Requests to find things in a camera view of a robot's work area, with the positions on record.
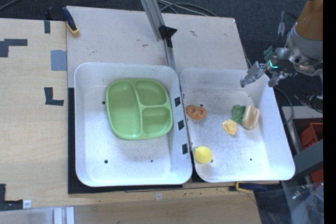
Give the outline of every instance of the yellow lemon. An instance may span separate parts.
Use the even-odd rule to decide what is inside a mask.
[[[194,150],[194,157],[199,163],[208,163],[212,160],[212,151],[206,146],[199,146]]]

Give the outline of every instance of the green led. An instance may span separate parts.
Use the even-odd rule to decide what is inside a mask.
[[[272,64],[272,61],[271,61],[271,60],[269,60],[268,62],[269,62],[269,65],[270,65],[272,68],[278,68],[277,66],[273,66],[273,64]]]

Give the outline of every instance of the toy donut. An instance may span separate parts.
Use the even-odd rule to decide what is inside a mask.
[[[185,111],[195,120],[201,120],[206,116],[206,110],[201,106],[188,105]]]

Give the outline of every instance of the green bowl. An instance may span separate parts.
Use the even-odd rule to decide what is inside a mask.
[[[137,140],[165,135],[173,126],[173,113],[166,88],[146,78],[121,79],[106,91],[107,114],[114,133]]]

